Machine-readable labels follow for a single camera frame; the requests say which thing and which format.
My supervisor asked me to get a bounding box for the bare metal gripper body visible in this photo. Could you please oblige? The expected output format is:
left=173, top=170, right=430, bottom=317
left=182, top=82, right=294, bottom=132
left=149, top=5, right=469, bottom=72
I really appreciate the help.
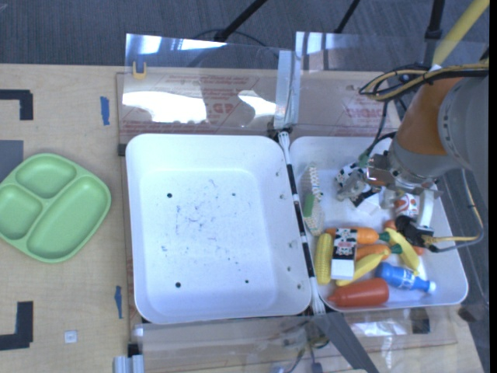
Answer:
left=366, top=152, right=443, bottom=199

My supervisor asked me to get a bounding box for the cow print milk carton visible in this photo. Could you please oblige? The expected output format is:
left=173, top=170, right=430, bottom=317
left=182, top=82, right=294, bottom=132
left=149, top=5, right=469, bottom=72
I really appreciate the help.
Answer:
left=330, top=227, right=359, bottom=281
left=335, top=161, right=381, bottom=215

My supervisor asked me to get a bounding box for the red and white can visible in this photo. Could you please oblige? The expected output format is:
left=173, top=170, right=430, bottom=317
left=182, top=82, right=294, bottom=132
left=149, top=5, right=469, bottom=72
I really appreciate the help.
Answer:
left=394, top=192, right=421, bottom=220

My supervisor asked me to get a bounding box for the beige lattice packet with green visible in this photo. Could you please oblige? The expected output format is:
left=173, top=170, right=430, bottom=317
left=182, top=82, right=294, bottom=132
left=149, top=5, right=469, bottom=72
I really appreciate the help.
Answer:
left=301, top=162, right=326, bottom=237

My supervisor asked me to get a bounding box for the yellow banana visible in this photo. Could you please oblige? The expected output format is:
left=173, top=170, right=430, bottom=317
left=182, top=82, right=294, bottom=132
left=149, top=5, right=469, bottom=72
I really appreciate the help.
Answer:
left=335, top=252, right=390, bottom=288
left=384, top=227, right=422, bottom=276

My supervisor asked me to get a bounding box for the blue bottle white cap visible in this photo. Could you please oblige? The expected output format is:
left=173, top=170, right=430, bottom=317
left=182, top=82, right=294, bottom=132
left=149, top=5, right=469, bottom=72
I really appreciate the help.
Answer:
left=374, top=261, right=437, bottom=295

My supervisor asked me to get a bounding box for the yellow corn cob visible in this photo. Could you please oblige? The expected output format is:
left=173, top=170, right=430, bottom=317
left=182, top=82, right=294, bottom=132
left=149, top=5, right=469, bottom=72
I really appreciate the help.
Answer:
left=314, top=232, right=335, bottom=286

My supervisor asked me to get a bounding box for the white plastic tray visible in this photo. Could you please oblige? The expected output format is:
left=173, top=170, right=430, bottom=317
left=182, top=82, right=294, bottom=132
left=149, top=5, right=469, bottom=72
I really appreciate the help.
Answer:
left=288, top=135, right=470, bottom=313
left=124, top=132, right=313, bottom=326

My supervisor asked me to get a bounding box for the orange sauce bottle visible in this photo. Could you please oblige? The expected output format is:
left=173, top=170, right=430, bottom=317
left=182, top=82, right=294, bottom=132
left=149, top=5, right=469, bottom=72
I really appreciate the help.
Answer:
left=326, top=277, right=391, bottom=309

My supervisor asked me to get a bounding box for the green divided plate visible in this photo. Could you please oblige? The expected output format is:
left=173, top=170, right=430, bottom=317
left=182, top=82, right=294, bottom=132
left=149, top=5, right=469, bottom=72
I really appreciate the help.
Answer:
left=0, top=152, right=113, bottom=264

